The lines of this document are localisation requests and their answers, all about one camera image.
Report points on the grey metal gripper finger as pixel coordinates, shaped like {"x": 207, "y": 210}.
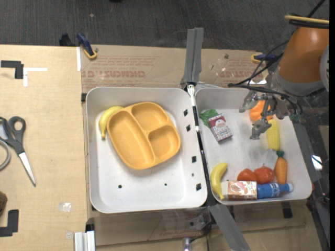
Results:
{"x": 247, "y": 102}
{"x": 259, "y": 128}

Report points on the white plastic tray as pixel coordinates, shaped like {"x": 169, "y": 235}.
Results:
{"x": 146, "y": 192}
{"x": 243, "y": 153}

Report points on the orange toy bell pepper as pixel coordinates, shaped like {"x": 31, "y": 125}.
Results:
{"x": 255, "y": 114}

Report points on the yellow corn cob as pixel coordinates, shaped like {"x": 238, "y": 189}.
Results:
{"x": 273, "y": 137}

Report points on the red toy tomato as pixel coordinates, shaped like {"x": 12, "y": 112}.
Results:
{"x": 264, "y": 175}
{"x": 246, "y": 176}

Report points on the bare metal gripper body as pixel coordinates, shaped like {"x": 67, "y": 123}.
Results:
{"x": 281, "y": 104}

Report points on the brown round object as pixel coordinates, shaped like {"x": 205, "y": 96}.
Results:
{"x": 2, "y": 203}

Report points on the brown cardboard board red print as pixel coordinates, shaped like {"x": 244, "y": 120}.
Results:
{"x": 162, "y": 67}

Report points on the green leafy toy vegetable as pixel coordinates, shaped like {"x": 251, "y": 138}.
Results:
{"x": 206, "y": 115}

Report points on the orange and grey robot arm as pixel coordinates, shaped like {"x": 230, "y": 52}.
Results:
{"x": 301, "y": 56}

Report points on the red and white small carton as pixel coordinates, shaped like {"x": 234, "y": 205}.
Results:
{"x": 220, "y": 128}

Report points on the orange carrot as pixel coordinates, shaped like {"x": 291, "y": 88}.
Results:
{"x": 281, "y": 169}

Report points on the blue plastic bottle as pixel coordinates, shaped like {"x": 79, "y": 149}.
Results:
{"x": 272, "y": 191}

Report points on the orange and white carton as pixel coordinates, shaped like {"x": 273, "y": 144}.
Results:
{"x": 240, "y": 191}

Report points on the yellow banana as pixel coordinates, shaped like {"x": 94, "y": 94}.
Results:
{"x": 216, "y": 176}
{"x": 104, "y": 118}

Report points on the orange divided plate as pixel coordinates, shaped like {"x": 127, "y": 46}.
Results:
{"x": 141, "y": 136}

